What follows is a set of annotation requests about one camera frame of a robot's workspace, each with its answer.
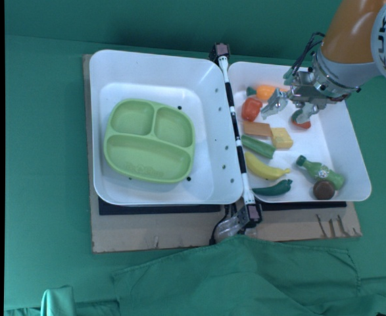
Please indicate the black and white thin rod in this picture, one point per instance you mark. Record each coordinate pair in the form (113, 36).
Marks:
(235, 123)

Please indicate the green cloth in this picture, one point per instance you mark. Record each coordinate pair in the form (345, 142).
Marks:
(261, 275)

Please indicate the brown cardboard board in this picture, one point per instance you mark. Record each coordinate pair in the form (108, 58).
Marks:
(166, 229)

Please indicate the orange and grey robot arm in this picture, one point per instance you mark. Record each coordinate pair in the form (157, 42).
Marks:
(353, 21)

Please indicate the green divided plate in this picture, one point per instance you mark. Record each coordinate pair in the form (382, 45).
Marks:
(146, 150)

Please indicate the light green toy cucumber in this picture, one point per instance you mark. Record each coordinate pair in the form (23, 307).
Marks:
(257, 146)

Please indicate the white plastic tray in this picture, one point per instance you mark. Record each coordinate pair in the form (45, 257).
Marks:
(337, 150)
(153, 74)

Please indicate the yellow banana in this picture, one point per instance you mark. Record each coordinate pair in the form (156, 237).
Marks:
(261, 169)

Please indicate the red toy pepper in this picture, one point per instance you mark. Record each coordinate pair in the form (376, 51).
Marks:
(251, 109)

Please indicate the yellow cube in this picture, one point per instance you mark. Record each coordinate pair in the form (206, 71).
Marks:
(282, 139)

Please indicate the dark green toy chili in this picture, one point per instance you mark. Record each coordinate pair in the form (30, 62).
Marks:
(273, 189)

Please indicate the orange toy carrot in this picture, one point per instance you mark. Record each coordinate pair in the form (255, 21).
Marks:
(265, 91)

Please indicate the orange-brown toy bread slice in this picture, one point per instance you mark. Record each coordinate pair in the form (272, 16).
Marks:
(256, 128)

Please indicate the green toy bottle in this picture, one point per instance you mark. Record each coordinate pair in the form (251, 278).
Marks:
(325, 173)

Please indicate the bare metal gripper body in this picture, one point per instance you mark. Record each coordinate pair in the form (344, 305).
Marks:
(307, 89)

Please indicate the brown toy doughnut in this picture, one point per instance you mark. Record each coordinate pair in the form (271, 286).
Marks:
(324, 190)

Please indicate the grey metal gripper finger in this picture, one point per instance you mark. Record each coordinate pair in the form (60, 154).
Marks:
(306, 113)
(275, 104)

